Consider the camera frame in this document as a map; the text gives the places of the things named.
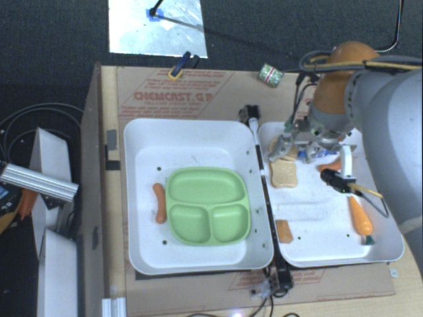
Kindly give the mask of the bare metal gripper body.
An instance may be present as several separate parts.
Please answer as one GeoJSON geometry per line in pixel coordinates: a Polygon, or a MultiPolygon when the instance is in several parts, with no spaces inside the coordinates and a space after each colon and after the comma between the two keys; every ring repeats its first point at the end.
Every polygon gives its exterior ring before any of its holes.
{"type": "Polygon", "coordinates": [[[288,138],[290,145],[313,146],[329,151],[339,150],[341,142],[346,138],[345,133],[332,131],[314,118],[290,118],[284,124],[284,136],[288,138]]]}

